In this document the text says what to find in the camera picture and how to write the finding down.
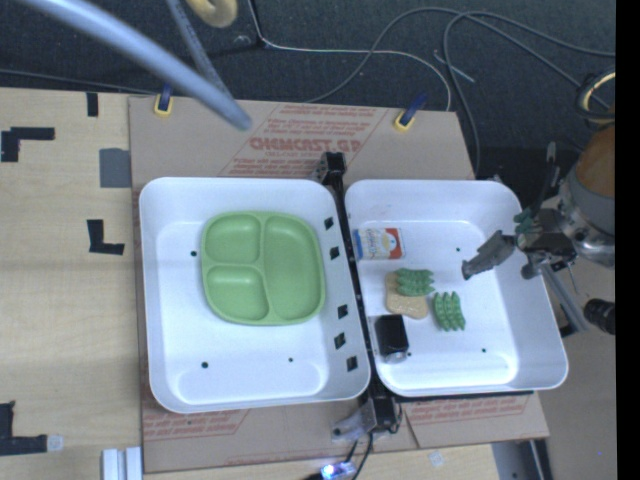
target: blue clip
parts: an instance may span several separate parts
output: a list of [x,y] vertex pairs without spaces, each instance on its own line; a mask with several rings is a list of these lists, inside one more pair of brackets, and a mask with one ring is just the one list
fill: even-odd
[[166,117],[171,114],[173,109],[173,89],[169,84],[162,86],[162,92],[156,96],[156,101],[153,104],[153,111],[156,115]]
[[422,109],[426,102],[427,93],[421,92],[420,94],[418,94],[411,102],[407,110],[405,110],[404,112],[400,112],[398,117],[396,117],[396,120],[393,122],[393,126],[395,127],[395,129],[399,132],[406,132],[413,124],[416,112]]

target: cardboard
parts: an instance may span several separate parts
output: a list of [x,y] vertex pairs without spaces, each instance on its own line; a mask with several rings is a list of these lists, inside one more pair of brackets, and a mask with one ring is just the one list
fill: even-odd
[[[188,98],[176,98],[168,117],[155,115],[153,102],[129,98],[145,472],[344,457],[351,444],[332,442],[330,430],[356,410],[356,400],[188,416],[154,400],[138,197],[163,176],[313,178],[323,151],[345,153],[347,186],[360,179],[473,179],[456,115],[420,111],[399,132],[393,121],[400,109],[247,101],[240,104],[253,126],[242,132]],[[416,402],[403,411],[399,432],[377,440],[374,453],[548,435],[537,394]]]

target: light wood surface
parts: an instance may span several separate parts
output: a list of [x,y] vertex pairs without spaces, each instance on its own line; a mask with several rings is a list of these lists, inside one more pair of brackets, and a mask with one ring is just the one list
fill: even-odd
[[[14,435],[64,438],[61,452],[0,457],[0,478],[99,478],[103,449],[141,442],[131,190],[99,179],[100,149],[129,149],[127,96],[101,94],[97,118],[84,93],[0,89],[0,108],[1,130],[56,129],[0,163],[0,403],[16,401]],[[124,255],[89,253],[87,219],[103,219]],[[322,465],[146,476],[295,480]],[[491,446],[478,445],[372,455],[360,478],[498,476]]]

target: white tray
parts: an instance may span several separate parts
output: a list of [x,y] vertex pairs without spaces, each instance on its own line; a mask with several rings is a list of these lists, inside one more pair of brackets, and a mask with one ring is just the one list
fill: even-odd
[[496,230],[513,234],[521,208],[507,187],[491,181],[361,181],[347,191],[346,206],[352,231],[400,228],[405,246],[401,259],[358,262],[374,343],[373,323],[389,314],[388,272],[429,269],[437,292],[456,291],[462,301],[465,330],[443,331],[432,314],[403,317],[410,356],[390,364],[374,350],[378,374],[391,391],[457,395],[551,389],[564,381],[567,358],[543,280],[520,275],[525,255],[517,250],[491,271],[468,281],[462,276],[462,261]]
[[[207,304],[199,250],[211,217],[274,211],[304,219],[323,253],[326,299],[307,322],[229,323]],[[333,225],[326,228],[325,221]],[[333,197],[307,180],[160,178],[140,195],[149,376],[180,413],[357,397],[371,370]],[[330,250],[340,255],[331,259]]]

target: green plate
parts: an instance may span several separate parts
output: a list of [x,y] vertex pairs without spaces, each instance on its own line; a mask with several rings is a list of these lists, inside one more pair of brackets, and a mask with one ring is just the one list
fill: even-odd
[[304,322],[324,306],[325,279],[315,231],[274,212],[234,212],[207,222],[200,244],[211,309],[231,322]]

